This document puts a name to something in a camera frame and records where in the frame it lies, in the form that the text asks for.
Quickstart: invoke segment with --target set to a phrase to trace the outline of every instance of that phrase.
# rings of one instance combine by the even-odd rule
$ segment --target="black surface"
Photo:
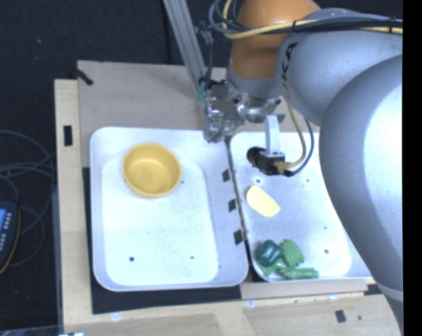
[[[188,0],[195,24],[206,19],[212,0]],[[403,17],[403,0],[314,0],[320,7]],[[55,152],[53,81],[73,78],[78,60],[180,64],[160,0],[0,0],[0,128],[21,132]],[[227,64],[230,47],[217,40],[216,66]],[[0,165],[38,160],[38,151],[0,137]],[[51,185],[39,174],[19,181],[26,205],[40,210]],[[0,186],[0,197],[8,195]],[[0,330],[57,322],[52,215],[46,231],[35,227],[20,238],[17,258],[31,261],[0,277]]]
[[[113,292],[105,289],[95,279],[92,271],[90,169],[83,168],[85,191],[85,215],[88,237],[88,253],[91,271],[92,310],[95,314],[116,312],[143,307],[187,305],[200,302],[240,300],[240,287],[194,288],[187,290]]]

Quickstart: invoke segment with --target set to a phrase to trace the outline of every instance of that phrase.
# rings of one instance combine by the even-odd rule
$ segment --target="white plastic tray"
[[[315,133],[315,149],[308,165],[290,178],[266,176],[246,159],[249,148],[265,148],[265,133],[242,132],[232,138],[230,152],[251,257],[255,260],[255,250],[267,239],[278,243],[291,239],[304,254],[305,262],[300,267],[317,269],[320,279],[370,277],[370,271],[346,234],[325,188],[319,164],[318,137]],[[304,134],[304,139],[309,148],[308,133]],[[297,133],[281,133],[280,140],[286,160],[297,160],[301,156]],[[245,193],[251,186],[258,186],[273,197],[281,207],[280,212],[268,218],[250,208]],[[263,276],[256,262],[253,266],[265,280],[285,281],[277,273]]]
[[[153,142],[179,158],[183,178],[169,195],[136,196],[122,159]],[[226,145],[200,131],[105,127],[90,141],[92,255],[97,281],[112,291],[233,286],[248,272]]]

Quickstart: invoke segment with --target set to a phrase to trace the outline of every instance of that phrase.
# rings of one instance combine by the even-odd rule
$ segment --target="black floor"
[[[403,0],[314,1],[403,17]],[[188,0],[195,24],[206,19],[211,2]],[[72,78],[77,60],[181,64],[164,16],[161,0],[0,0],[0,166],[42,161],[41,148],[56,165],[53,81]],[[218,44],[217,66],[226,65],[228,52]],[[38,171],[0,178],[0,199],[14,198],[12,181],[22,205],[35,211],[23,212],[23,227],[34,227],[21,236],[14,266],[0,276],[0,330],[57,323],[52,207],[45,211],[56,180],[47,175],[47,162],[32,167]]]

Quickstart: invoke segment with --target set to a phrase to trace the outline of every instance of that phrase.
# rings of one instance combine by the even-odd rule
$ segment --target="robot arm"
[[[402,21],[312,0],[244,0],[236,16],[236,0],[220,11],[221,1],[210,21],[234,42],[227,80],[204,84],[205,138],[263,123],[281,96],[321,126],[329,196],[403,334]],[[248,158],[274,169],[277,154],[250,150]]]

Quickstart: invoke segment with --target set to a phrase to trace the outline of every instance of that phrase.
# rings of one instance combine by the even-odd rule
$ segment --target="black cable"
[[[209,9],[209,12],[208,12],[208,19],[209,19],[209,22],[211,23],[212,27],[216,31],[223,32],[223,33],[226,33],[226,32],[240,32],[240,31],[249,30],[249,28],[247,28],[247,27],[241,26],[239,24],[235,24],[232,21],[226,19],[223,16],[223,14],[222,14],[222,12],[220,10],[220,6],[219,6],[220,1],[221,0],[214,0],[214,3],[211,5],[211,7]],[[227,26],[234,27],[234,29],[223,29],[222,27],[218,26],[218,24],[215,22],[215,20],[213,18],[214,13],[216,13],[218,15],[218,17],[224,23],[226,23]]]
[[[41,250],[42,245],[45,240],[45,225],[43,223],[43,216],[46,214],[50,206],[50,203],[52,201],[52,194],[53,194],[54,183],[55,183],[55,168],[53,164],[53,158],[55,154],[50,155],[47,152],[47,150],[44,147],[42,147],[40,143],[38,143],[31,137],[28,137],[24,134],[8,131],[4,129],[0,129],[0,134],[24,139],[25,141],[28,141],[31,144],[33,144],[35,147],[37,147],[44,155],[44,158],[40,160],[39,162],[17,162],[17,163],[0,166],[0,179],[7,182],[9,186],[13,189],[13,192],[15,194],[16,204],[18,205],[19,210],[30,213],[36,217],[36,220],[33,223],[28,225],[26,228],[21,229],[20,236],[26,234],[28,231],[33,229],[37,224],[40,224],[41,226],[42,236],[40,238],[40,242],[36,250],[25,259],[20,260],[19,262],[15,262],[12,265],[10,265],[10,266],[18,266],[30,261]],[[23,176],[24,174],[29,173],[29,172],[38,173],[50,179],[50,192],[49,192],[48,198],[43,204],[43,208],[40,213],[37,213],[35,210],[22,205],[22,200],[20,200],[19,190],[17,189],[14,182],[11,181],[11,179]]]
[[[307,125],[307,128],[309,129],[309,134],[310,134],[310,150],[309,150],[309,154],[307,155],[305,161],[300,165],[300,167],[298,169],[296,169],[294,171],[285,170],[284,173],[283,173],[284,176],[295,176],[300,171],[302,171],[304,169],[304,167],[307,165],[307,163],[309,163],[310,158],[311,158],[312,154],[314,153],[314,148],[315,148],[314,131],[312,130],[311,125],[310,125],[310,122],[308,120],[305,120],[305,123]]]
[[[74,78],[74,79],[79,78],[85,81],[87,85],[92,85],[94,83],[94,81],[91,80],[91,78],[89,78],[88,76],[86,76],[86,73],[81,71],[80,69],[72,69],[69,72],[69,78]]]
[[[343,19],[330,19],[320,20],[318,22],[308,22],[303,25],[295,25],[287,29],[278,29],[276,31],[269,31],[265,34],[282,34],[282,33],[300,33],[300,32],[331,32],[341,30],[353,30],[353,29],[366,29],[375,27],[390,27],[392,28],[403,28],[403,22],[396,22],[391,20],[383,21],[371,21],[371,20],[343,20]]]
[[[204,76],[202,76],[198,82],[201,83],[204,81],[204,88],[207,90],[211,86],[211,76],[213,69],[213,36],[211,30],[209,30],[209,27],[206,26],[204,21],[199,22],[199,35],[203,37],[205,44],[208,46],[208,62]]]
[[[38,214],[34,211],[34,210],[32,210],[32,209],[30,209],[30,208],[27,208],[27,207],[25,207],[25,206],[22,206],[21,207],[21,210],[23,210],[23,211],[28,211],[29,213],[31,213],[31,214],[33,214],[34,216],[36,216],[37,217],[37,219],[39,218],[39,216],[38,216]],[[39,225],[41,226],[41,238],[40,238],[40,242],[39,242],[39,244],[38,244],[38,246],[35,248],[35,250],[34,250],[34,252],[32,253],[32,254],[30,254],[29,256],[27,256],[26,258],[24,258],[24,259],[22,259],[22,260],[19,260],[19,261],[16,261],[16,262],[13,262],[13,263],[10,263],[8,266],[9,267],[17,267],[17,266],[20,266],[20,265],[23,265],[23,264],[25,264],[25,263],[27,263],[27,262],[29,262],[31,259],[33,259],[39,252],[40,252],[40,250],[43,248],[43,245],[44,245],[44,241],[45,241],[45,226],[44,226],[44,223],[43,223],[43,221],[40,219],[40,220],[38,220],[38,223],[39,223]]]
[[[234,29],[239,29],[241,32],[248,31],[251,28],[243,26],[238,19],[239,11],[237,9],[237,2],[238,0],[233,0],[231,3],[231,9],[228,10],[227,20],[230,22],[229,26],[233,27]]]
[[[227,47],[232,46],[233,40],[228,37],[225,37],[225,35],[219,34],[217,31],[212,31],[212,38],[214,40],[219,40],[221,43],[224,43]]]

